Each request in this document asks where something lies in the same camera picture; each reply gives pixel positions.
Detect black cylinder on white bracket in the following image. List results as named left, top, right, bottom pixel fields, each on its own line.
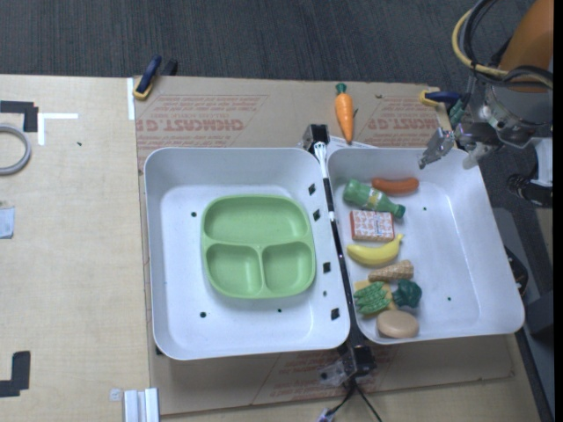
left=507, top=137, right=554, bottom=209

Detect grey ring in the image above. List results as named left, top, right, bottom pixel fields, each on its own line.
left=0, top=122, right=33, bottom=177

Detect brown cardboard board red print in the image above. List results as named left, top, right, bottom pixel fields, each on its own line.
left=133, top=75, right=515, bottom=418

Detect orange and white carton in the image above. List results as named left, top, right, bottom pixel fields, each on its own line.
left=349, top=209, right=396, bottom=244

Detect white plastic tray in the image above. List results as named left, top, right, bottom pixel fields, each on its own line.
left=326, top=147, right=527, bottom=346
left=143, top=147, right=352, bottom=362

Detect green pea pods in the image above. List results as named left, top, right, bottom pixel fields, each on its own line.
left=352, top=280, right=392, bottom=317

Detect green bottle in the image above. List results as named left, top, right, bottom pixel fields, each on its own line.
left=341, top=178, right=407, bottom=220

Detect tan round biscuit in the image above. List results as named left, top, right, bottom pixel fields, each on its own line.
left=375, top=309, right=420, bottom=340

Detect green divided plate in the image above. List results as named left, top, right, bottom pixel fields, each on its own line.
left=200, top=193, right=318, bottom=300

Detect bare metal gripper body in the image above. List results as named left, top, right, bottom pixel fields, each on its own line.
left=455, top=102, right=553, bottom=152

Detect tan waffle cone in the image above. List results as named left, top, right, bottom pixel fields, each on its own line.
left=367, top=258, right=415, bottom=284

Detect orange sausage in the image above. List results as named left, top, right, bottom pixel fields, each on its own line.
left=370, top=176, right=420, bottom=197

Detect orange carrot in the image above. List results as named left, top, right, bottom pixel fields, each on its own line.
left=333, top=82, right=357, bottom=146

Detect green broccoli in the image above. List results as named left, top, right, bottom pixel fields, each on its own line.
left=391, top=278, right=423, bottom=309

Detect yellow banana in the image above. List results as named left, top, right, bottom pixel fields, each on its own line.
left=346, top=233, right=405, bottom=269

